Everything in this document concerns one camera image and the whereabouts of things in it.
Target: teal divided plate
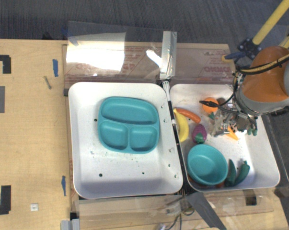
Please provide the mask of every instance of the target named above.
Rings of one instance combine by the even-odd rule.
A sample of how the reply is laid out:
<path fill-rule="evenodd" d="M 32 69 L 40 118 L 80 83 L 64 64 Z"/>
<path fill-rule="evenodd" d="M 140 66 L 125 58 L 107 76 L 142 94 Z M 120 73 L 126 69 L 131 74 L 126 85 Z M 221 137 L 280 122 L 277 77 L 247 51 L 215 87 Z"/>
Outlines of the teal divided plate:
<path fill-rule="evenodd" d="M 159 140 L 158 112 L 144 100 L 109 97 L 99 109 L 98 136 L 109 150 L 148 153 Z"/>
<path fill-rule="evenodd" d="M 187 171 L 193 180 L 202 185 L 217 185 L 226 179 L 228 165 L 219 150 L 199 144 L 188 153 Z"/>

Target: purple toy vegetable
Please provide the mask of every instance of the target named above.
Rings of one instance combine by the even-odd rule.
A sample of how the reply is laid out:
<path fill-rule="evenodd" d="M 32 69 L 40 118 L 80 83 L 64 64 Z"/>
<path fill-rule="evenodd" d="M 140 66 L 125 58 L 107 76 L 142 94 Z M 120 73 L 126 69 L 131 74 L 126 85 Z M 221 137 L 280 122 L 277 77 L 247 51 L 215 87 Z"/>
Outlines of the purple toy vegetable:
<path fill-rule="evenodd" d="M 196 144 L 202 144 L 207 138 L 207 132 L 202 124 L 198 124 L 192 132 L 192 140 Z"/>

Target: wood surface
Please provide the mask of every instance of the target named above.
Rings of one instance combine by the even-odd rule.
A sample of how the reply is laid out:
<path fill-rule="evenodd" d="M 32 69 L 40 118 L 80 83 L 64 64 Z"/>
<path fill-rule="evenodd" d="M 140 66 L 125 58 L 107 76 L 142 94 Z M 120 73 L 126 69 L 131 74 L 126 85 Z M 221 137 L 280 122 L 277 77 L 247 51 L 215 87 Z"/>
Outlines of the wood surface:
<path fill-rule="evenodd" d="M 2 74 L 5 113 L 0 114 L 0 187 L 11 185 L 12 207 L 0 215 L 0 230 L 56 230 L 71 209 L 63 50 L 66 41 L 0 39 L 0 55 L 12 58 L 12 73 Z M 58 77 L 53 71 L 58 61 Z M 47 77 L 51 89 L 44 79 Z M 61 185 L 66 178 L 66 195 Z M 269 193 L 268 212 L 224 216 L 228 229 L 287 230 L 279 198 Z M 30 204 L 39 210 L 31 211 Z M 207 229 L 201 219 L 183 218 L 183 229 Z M 116 228 L 155 230 L 156 224 Z M 95 229 L 88 222 L 83 229 Z M 179 223 L 173 230 L 179 229 Z"/>

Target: blue tape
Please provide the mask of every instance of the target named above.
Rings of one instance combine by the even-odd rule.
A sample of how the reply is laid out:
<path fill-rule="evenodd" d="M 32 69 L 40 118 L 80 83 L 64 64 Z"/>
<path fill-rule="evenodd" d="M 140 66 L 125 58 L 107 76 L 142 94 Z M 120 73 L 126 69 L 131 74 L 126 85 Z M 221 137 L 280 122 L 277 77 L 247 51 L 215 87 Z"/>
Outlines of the blue tape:
<path fill-rule="evenodd" d="M 58 77 L 58 61 L 56 59 L 53 59 L 53 71 L 55 77 Z"/>
<path fill-rule="evenodd" d="M 66 177 L 63 175 L 61 179 L 61 185 L 63 189 L 63 195 L 66 196 Z"/>

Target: gray carpet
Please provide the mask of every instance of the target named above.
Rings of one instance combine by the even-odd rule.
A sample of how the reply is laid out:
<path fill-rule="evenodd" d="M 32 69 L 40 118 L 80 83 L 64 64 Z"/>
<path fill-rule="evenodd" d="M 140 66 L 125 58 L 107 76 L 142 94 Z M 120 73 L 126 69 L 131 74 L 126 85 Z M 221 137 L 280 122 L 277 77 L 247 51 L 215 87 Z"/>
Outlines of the gray carpet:
<path fill-rule="evenodd" d="M 174 30 L 178 42 L 226 43 L 232 52 L 256 35 L 282 0 L 0 0 L 0 38 L 63 39 L 68 21 Z M 289 32 L 289 10 L 261 43 L 279 44 Z M 276 157 L 289 185 L 289 112 L 269 115 Z M 289 221 L 289 197 L 282 197 Z"/>

